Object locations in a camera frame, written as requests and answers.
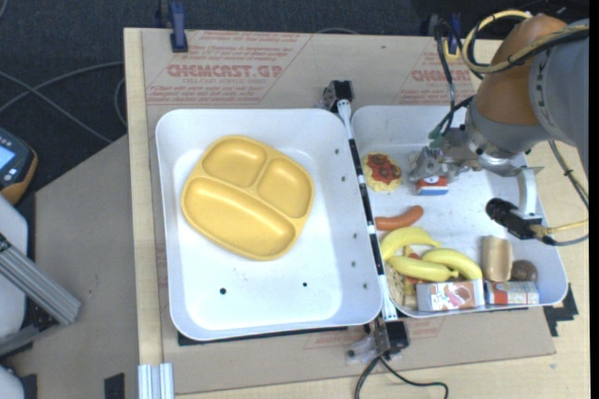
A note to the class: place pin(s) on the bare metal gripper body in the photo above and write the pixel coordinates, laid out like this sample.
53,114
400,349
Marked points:
486,156

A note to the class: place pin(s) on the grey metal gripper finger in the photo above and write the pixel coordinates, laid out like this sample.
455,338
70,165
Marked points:
453,172
423,163

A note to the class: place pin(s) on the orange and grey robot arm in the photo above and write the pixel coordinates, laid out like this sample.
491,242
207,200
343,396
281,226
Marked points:
512,74

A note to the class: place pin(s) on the red white blue carton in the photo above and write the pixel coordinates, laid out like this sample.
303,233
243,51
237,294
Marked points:
431,187

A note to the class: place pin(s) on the toy pizza slice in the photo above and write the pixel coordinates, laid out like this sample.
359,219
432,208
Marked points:
381,174

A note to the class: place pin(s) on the white plastic tray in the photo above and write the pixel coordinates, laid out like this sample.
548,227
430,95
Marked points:
463,219
262,299

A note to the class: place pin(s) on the orange toy sausage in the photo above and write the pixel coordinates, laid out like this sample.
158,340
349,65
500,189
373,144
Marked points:
398,220

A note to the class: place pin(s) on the yellow banana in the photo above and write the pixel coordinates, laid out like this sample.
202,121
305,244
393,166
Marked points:
419,268
404,239
456,260

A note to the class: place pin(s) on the thin black and white rod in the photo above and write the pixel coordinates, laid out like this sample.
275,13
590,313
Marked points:
371,228

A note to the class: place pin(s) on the tan toy bread bun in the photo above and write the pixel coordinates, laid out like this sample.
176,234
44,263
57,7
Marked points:
496,259

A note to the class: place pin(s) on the brown toy doughnut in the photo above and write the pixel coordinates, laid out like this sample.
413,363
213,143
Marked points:
524,270

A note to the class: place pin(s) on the pink and white carton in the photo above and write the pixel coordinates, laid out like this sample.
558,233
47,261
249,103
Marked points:
449,295

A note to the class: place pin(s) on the tan toy waffle biscuit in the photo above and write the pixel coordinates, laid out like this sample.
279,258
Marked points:
395,287

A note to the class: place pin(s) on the orange and white carton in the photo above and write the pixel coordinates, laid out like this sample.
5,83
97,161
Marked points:
512,293

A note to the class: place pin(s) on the brown cardboard board red print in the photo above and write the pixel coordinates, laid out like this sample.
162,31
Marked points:
281,64

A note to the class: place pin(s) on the yellow divided plate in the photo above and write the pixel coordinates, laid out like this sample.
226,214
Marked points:
234,210

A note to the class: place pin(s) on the black cylinder on white bracket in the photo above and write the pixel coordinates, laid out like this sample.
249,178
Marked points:
507,213

